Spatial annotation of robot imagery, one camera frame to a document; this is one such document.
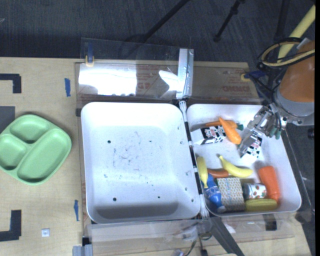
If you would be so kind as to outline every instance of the yellow banana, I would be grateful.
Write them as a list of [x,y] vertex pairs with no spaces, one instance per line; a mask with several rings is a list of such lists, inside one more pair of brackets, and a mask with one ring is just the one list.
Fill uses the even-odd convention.
[[207,189],[208,185],[208,169],[207,169],[207,165],[206,165],[206,161],[202,156],[198,156],[196,158],[196,164],[198,167],[198,173],[200,176],[201,181],[203,182],[204,188]]
[[248,168],[239,168],[230,163],[229,161],[225,160],[222,155],[219,156],[219,159],[222,162],[223,169],[225,169],[228,173],[232,176],[238,178],[246,178],[250,176],[254,171]]

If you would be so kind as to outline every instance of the copper-colored cylinder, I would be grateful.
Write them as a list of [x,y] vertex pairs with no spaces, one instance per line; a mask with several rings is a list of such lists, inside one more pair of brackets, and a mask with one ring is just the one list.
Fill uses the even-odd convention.
[[[315,40],[303,45],[298,53],[315,49]],[[315,102],[315,56],[287,68],[279,86],[281,95],[293,102]]]

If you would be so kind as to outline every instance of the dark background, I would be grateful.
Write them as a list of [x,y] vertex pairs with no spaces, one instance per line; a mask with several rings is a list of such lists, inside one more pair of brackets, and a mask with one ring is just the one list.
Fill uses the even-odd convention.
[[[125,41],[149,31],[179,0],[0,0],[0,57],[79,58],[81,38]],[[219,42],[213,41],[235,0],[190,0],[147,43],[194,49],[195,61],[247,62],[274,43],[281,0],[247,0]],[[283,38],[315,3],[289,0]],[[303,38],[315,39],[315,22]],[[312,126],[286,127],[288,152],[303,199],[302,222],[315,255],[315,141]],[[289,142],[283,138],[286,146]]]

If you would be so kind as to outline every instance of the divided green plate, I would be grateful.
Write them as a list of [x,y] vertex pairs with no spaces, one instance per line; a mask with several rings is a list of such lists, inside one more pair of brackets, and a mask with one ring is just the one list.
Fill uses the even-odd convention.
[[39,185],[60,168],[71,146],[69,135],[55,124],[22,115],[0,134],[0,169],[23,183]]

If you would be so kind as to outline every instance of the yellow tube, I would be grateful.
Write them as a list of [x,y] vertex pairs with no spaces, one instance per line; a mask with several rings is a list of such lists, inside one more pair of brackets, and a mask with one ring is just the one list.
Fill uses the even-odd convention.
[[[316,5],[314,4],[310,8],[310,10],[306,13],[306,15],[302,18],[302,20],[296,26],[296,28],[292,31],[289,37],[301,38],[302,35],[306,32],[306,30],[310,27],[310,25],[315,21],[315,19],[316,19]],[[285,57],[288,54],[288,52],[290,52],[293,46],[294,46],[293,44],[286,44],[281,46],[279,50],[278,58]]]

